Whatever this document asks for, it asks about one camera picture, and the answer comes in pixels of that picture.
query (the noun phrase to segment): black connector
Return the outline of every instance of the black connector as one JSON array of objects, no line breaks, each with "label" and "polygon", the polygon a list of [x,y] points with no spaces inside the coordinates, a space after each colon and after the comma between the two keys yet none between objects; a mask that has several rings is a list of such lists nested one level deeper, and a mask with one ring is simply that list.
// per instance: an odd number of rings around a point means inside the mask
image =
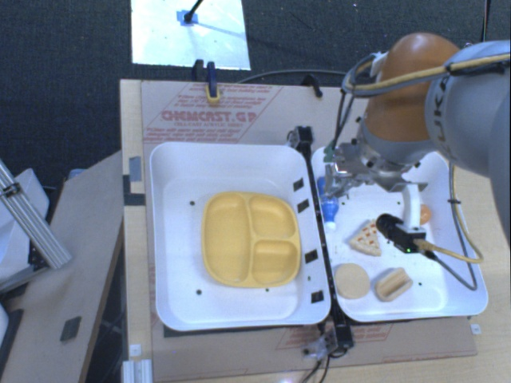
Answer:
[{"label": "black connector", "polygon": [[403,221],[398,217],[394,217],[390,214],[382,214],[376,220],[376,228],[390,241],[394,242],[394,245],[405,254],[419,252],[418,246],[414,243],[414,240],[425,239],[426,233],[407,233],[398,227],[398,224],[402,223]]}]

